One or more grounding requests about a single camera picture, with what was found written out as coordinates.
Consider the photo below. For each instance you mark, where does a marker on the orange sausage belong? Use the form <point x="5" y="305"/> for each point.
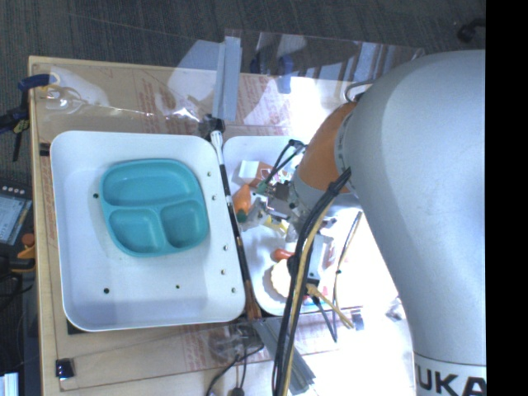
<point x="281" y="254"/>

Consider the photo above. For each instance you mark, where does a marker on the orange carrot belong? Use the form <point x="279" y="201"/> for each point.
<point x="242" y="198"/>

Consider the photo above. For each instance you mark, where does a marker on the white plastic tray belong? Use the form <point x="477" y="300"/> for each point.
<point x="257" y="258"/>
<point x="136" y="287"/>

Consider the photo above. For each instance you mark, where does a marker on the blue divided plate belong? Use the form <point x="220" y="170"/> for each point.
<point x="152" y="206"/>

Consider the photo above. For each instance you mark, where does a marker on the thin black and white rod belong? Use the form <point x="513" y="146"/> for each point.
<point x="231" y="204"/>

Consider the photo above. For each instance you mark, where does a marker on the beige round biscuit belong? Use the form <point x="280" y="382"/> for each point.
<point x="280" y="281"/>

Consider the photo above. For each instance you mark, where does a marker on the white and brown carton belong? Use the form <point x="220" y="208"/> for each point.
<point x="249" y="171"/>

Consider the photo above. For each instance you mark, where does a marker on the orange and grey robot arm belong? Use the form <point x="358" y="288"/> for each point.
<point x="416" y="188"/>

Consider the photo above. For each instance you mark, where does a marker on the brown cardboard board red print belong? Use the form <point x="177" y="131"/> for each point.
<point x="123" y="93"/>

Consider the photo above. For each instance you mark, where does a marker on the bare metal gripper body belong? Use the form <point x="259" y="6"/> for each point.
<point x="284" y="194"/>

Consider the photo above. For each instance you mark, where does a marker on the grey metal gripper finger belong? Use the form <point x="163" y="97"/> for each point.
<point x="256" y="213"/>
<point x="293" y="230"/>

